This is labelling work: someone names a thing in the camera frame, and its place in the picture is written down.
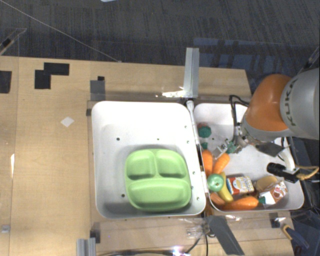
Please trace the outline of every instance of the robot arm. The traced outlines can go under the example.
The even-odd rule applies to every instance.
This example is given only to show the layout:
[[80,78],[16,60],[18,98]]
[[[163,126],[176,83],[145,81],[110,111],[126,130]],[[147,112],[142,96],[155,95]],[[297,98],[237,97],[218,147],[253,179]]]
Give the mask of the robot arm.
[[266,77],[253,94],[241,131],[251,142],[288,136],[319,140],[319,68],[292,79]]

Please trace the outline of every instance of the toy carrot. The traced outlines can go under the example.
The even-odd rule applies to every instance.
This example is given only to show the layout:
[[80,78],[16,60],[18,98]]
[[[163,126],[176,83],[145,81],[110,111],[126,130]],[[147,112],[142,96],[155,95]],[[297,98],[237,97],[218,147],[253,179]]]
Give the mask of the toy carrot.
[[212,169],[212,173],[220,174],[229,162],[230,162],[230,156],[227,153],[223,153],[215,162]]
[[226,202],[216,192],[212,192],[210,194],[210,199],[217,207],[222,207],[226,204]]
[[209,177],[209,175],[212,173],[214,157],[212,156],[209,150],[205,149],[202,151],[202,160],[203,160],[205,176]]
[[243,197],[236,201],[227,203],[222,207],[224,211],[242,211],[242,210],[252,210],[258,206],[259,203],[264,203],[265,199],[255,198],[253,196]]

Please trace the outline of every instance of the white paper scrap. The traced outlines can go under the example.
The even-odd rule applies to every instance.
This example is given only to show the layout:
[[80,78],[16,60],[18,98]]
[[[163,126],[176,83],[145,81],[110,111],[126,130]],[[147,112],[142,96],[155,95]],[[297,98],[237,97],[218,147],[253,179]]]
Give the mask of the white paper scrap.
[[73,120],[71,117],[67,116],[65,119],[61,121],[61,124],[68,128],[74,121],[75,120]]

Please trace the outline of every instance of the green apple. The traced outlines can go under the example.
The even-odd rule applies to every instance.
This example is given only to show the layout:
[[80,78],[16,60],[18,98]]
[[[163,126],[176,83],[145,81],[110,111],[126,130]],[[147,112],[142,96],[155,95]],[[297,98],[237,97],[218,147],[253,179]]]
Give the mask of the green apple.
[[211,174],[206,179],[210,191],[219,192],[224,186],[224,178],[219,174]]

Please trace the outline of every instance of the black cable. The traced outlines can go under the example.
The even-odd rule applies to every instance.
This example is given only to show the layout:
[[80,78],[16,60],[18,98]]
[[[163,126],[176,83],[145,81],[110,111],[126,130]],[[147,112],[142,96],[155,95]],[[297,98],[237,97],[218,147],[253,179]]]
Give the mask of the black cable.
[[186,250],[185,253],[186,253],[186,254],[190,253],[190,251],[191,251],[193,248],[195,248],[196,245],[199,243],[200,239],[201,239],[201,236],[195,241],[195,243],[194,243],[188,250]]
[[[285,147],[285,137],[281,138],[281,147]],[[278,158],[280,158],[280,160],[285,161],[280,155],[278,155]]]
[[237,98],[237,99],[238,99],[240,102],[242,102],[243,104],[249,105],[249,102],[248,102],[248,101],[245,101],[245,100],[241,99],[239,96],[234,95],[234,94],[229,95],[229,101],[232,101],[233,98]]
[[204,235],[204,237],[205,237],[205,245],[206,245],[206,253],[205,253],[205,255],[208,256],[208,253],[209,253],[208,237],[207,237],[206,234]]
[[159,254],[159,255],[165,255],[165,256],[172,256],[172,251],[167,250],[125,250],[121,252],[112,252],[112,253],[105,253],[100,254],[99,256],[135,256],[139,254]]
[[242,103],[241,101],[234,101],[233,104],[234,104],[234,106],[236,106],[236,104],[240,104],[240,105],[242,105],[242,106],[248,107],[247,104],[244,104],[244,103]]
[[231,113],[232,113],[232,119],[233,119],[233,126],[237,126],[237,112],[235,106],[231,104]]

